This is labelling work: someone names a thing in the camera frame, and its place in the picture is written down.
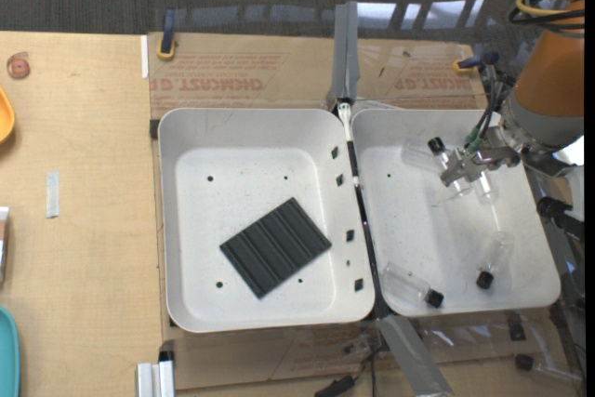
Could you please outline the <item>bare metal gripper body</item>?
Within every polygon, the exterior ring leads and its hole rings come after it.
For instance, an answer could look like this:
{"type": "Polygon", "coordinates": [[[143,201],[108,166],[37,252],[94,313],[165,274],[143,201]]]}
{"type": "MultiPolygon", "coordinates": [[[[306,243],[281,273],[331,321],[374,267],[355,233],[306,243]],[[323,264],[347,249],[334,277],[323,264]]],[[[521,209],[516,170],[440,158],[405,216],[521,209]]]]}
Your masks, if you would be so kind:
{"type": "Polygon", "coordinates": [[[474,127],[466,136],[466,170],[497,170],[501,166],[514,167],[521,161],[520,155],[505,141],[500,126],[485,130],[474,127]]]}

